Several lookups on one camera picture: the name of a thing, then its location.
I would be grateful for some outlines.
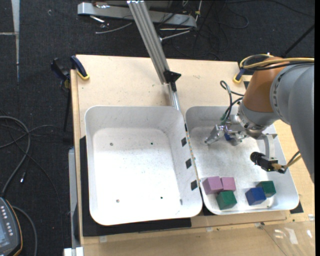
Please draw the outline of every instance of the cube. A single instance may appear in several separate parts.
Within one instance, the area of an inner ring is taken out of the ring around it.
[[[222,191],[222,183],[219,176],[208,177],[202,182],[205,194],[214,194]]]
[[[216,201],[220,210],[232,208],[237,204],[237,200],[233,191],[222,191],[216,197]]]
[[[276,193],[275,184],[272,180],[261,181],[256,187],[261,187],[267,198],[272,197]]]
[[[245,196],[250,206],[259,205],[267,199],[262,187],[250,188]]]
[[[236,191],[236,183],[233,177],[222,177],[221,183],[223,187],[222,191],[228,191],[228,190],[231,190],[233,192]]]

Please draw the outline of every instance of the dark green cube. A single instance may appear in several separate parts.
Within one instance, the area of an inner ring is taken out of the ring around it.
[[[232,208],[236,205],[237,200],[232,190],[222,191],[216,197],[220,210]]]
[[[272,197],[276,193],[275,184],[272,180],[261,181],[257,187],[261,187],[267,198]]]

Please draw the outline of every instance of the black bracket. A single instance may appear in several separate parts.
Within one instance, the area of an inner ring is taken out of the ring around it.
[[[166,82],[171,85],[172,91],[176,92],[177,91],[176,81],[178,80],[179,77],[181,77],[181,74],[172,72],[169,70],[164,71],[163,74]]]

